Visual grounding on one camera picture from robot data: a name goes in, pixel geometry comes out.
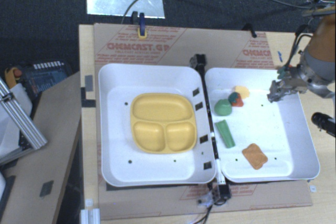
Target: yellow divided plate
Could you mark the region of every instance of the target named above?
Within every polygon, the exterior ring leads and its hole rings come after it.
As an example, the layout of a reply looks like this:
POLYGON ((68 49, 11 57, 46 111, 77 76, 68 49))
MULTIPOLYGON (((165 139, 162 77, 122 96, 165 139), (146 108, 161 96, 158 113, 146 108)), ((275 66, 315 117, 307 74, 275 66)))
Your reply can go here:
POLYGON ((145 93, 131 105, 132 135, 148 153, 181 153, 197 140, 196 120, 189 100, 178 94, 145 93))

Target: wooden table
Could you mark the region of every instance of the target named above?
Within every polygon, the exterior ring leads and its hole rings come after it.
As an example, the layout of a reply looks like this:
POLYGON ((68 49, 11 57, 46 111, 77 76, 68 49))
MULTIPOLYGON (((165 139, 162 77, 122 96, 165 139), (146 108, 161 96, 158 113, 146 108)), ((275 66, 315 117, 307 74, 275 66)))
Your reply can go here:
POLYGON ((3 171, 15 177, 1 223, 56 223, 80 136, 79 73, 42 93, 34 123, 48 143, 3 171), (40 195, 43 186, 50 193, 40 195))
MULTIPOLYGON (((93 55, 93 26, 80 26, 80 69, 81 86, 85 86, 86 74, 94 74, 93 55)), ((278 57, 281 51, 284 61, 288 59, 289 51, 294 39, 293 33, 266 33, 272 59, 276 67, 283 65, 278 57)), ((308 40, 303 39, 300 48, 304 48, 308 40)), ((297 63, 299 56, 294 56, 292 63, 297 63)), ((95 89, 86 92, 87 99, 95 99, 95 89)), ((207 223, 334 223, 336 219, 336 172, 335 172, 335 138, 320 132, 311 123, 311 116, 317 111, 333 115, 334 108, 331 100, 324 100, 311 92, 300 95, 302 106, 307 118, 311 136, 320 161, 321 171, 319 176, 309 184, 316 187, 316 192, 311 193, 313 206, 297 208, 280 208, 267 210, 251 210, 238 212, 212 213, 207 223)), ((83 140, 83 165, 84 165, 84 196, 86 209, 99 208, 97 174, 97 133, 95 108, 82 109, 82 140, 83 140)), ((120 220, 106 220, 102 224, 116 223, 193 223, 203 215, 181 215, 150 218, 133 218, 120 220)))

